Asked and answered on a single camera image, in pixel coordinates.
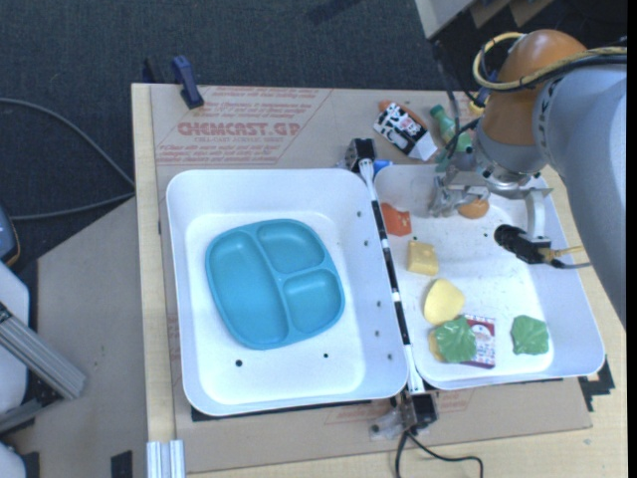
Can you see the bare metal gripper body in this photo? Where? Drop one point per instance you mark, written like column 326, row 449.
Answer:
column 505, row 185

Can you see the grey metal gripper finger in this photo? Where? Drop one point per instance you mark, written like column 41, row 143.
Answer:
column 438, row 204
column 462, row 201

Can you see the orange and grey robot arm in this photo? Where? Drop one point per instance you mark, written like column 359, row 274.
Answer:
column 582, row 132

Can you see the orange round toy bread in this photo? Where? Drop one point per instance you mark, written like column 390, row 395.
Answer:
column 475, row 209

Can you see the yellow cheese block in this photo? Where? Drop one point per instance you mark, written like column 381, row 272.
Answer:
column 423, row 258

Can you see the thin black and white rod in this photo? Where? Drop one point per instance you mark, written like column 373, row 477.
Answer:
column 387, row 249

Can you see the small blue object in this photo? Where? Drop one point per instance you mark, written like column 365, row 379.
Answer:
column 382, row 165

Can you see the green plastic bottle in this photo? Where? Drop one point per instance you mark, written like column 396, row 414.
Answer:
column 445, row 125

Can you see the white plastic tray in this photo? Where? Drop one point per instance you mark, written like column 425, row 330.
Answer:
column 488, row 277
column 278, row 386

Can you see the black and white cow carton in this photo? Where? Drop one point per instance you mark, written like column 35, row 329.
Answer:
column 400, row 130

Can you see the yellow rounded toy chip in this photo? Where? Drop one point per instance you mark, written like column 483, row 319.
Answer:
column 442, row 301

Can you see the green lettuce leaf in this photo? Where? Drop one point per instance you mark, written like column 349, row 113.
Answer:
column 455, row 340
column 530, row 335

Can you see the yellow flat toy food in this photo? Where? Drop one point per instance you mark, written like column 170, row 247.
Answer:
column 433, row 346

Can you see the red and white packet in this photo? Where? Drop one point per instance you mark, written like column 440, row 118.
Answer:
column 485, row 341

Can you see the blue divided plate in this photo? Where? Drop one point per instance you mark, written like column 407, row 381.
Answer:
column 249, row 287

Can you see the brown cardboard board red print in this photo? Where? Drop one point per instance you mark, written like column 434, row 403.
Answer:
column 239, row 127

